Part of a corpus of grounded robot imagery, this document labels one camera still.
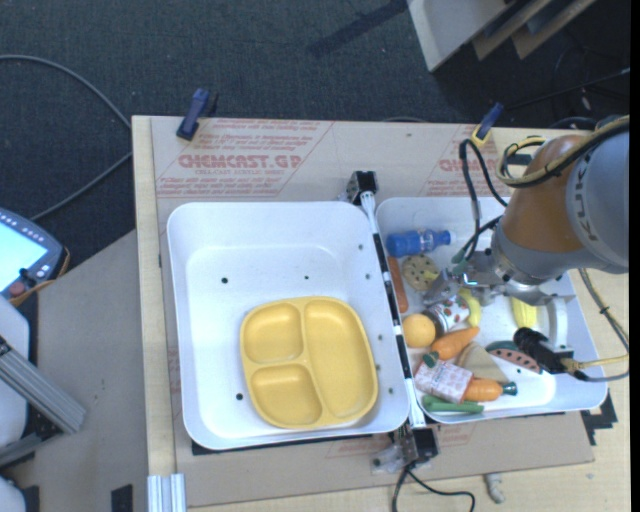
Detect yellow corn cob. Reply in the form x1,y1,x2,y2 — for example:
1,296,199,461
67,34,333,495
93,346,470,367
510,295,539,331

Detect red watermelon slice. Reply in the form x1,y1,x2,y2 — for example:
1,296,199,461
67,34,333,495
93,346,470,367
485,340,544,376

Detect small jar with red print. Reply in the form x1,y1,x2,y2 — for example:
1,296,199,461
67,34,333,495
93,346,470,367
422,294,472,337

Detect orange sausage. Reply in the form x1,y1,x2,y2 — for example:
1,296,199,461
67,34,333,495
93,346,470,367
387,255,410,315

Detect thin black and white rod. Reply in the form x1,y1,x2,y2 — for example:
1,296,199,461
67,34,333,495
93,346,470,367
359,191,427,429

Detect tan bread slice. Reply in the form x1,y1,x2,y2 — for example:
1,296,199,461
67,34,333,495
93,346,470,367
455,341,511,385

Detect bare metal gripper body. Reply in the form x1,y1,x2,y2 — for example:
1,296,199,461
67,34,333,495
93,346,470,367
451,249,512,300

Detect tan chocolate chip biscuit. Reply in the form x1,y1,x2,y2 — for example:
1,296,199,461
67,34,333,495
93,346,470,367
400,253,441,292

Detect white plastic tray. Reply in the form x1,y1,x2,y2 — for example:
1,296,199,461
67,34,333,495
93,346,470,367
166,200,413,451
374,196,610,426

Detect orange carrot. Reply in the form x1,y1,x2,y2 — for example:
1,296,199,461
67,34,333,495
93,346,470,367
461,377,519,403
423,326,482,367

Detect green bean pod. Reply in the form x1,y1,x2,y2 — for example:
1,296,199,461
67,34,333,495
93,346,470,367
421,394,486,415

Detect yellow divided plate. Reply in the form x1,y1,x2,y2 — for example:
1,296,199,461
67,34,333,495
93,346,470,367
238,295,380,431

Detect brown cardboard board red print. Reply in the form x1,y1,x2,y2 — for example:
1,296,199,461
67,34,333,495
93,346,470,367
149,117,597,509

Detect pink and white carton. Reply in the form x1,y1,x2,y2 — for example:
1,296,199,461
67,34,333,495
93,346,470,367
413,360,474,405

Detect yellow banana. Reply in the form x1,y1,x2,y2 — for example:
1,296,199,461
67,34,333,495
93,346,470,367
458,288,483,329

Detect yellow orange ball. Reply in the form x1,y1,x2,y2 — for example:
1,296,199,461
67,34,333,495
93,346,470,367
401,312,438,349

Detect blue plastic bottle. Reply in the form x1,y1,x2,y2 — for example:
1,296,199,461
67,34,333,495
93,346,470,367
385,228,458,259

